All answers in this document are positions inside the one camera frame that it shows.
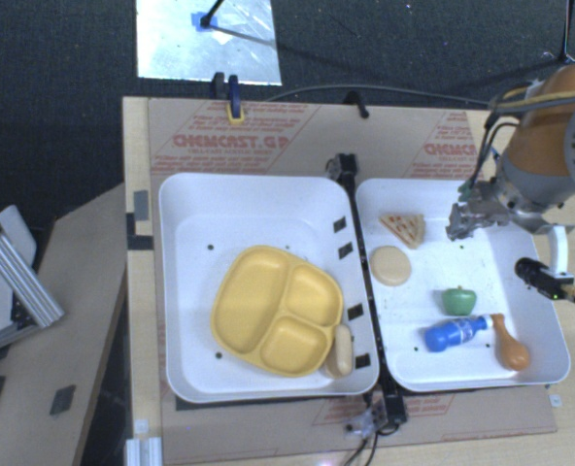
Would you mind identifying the black block with thin wires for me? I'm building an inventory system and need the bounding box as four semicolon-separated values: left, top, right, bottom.
324;152;358;180
364;389;409;431

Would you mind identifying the brown cardboard board red print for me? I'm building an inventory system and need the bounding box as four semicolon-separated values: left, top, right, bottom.
147;96;559;466

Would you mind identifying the green apple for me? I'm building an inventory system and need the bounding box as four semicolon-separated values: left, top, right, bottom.
441;285;478;316

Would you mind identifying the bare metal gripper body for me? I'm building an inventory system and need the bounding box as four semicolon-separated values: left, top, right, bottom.
464;181;554;235

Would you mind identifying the round beige biscuit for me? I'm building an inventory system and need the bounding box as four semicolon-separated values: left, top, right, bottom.
368;245;412;288

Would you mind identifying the beige bread roll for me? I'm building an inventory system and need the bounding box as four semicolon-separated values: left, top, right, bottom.
323;322;355;379

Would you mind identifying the white plastic tray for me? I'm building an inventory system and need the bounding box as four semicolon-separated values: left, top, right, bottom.
355;178;572;393
157;172;381;404

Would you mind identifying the brown chicken drumstick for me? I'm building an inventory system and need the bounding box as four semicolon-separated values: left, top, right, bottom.
490;313;531;372

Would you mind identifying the pizza slice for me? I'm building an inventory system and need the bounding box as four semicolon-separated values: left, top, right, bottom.
378;214;426;250

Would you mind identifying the yellow divided plate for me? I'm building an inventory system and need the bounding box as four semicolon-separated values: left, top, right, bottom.
210;245;345;378

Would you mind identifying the thin black rod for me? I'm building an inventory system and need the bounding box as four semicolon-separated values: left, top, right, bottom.
341;172;396;397

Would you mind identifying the black cylinder on white bracket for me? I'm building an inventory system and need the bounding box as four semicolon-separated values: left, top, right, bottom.
514;224;575;301

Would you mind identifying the blue bottle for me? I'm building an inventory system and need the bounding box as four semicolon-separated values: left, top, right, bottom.
423;315;494;353

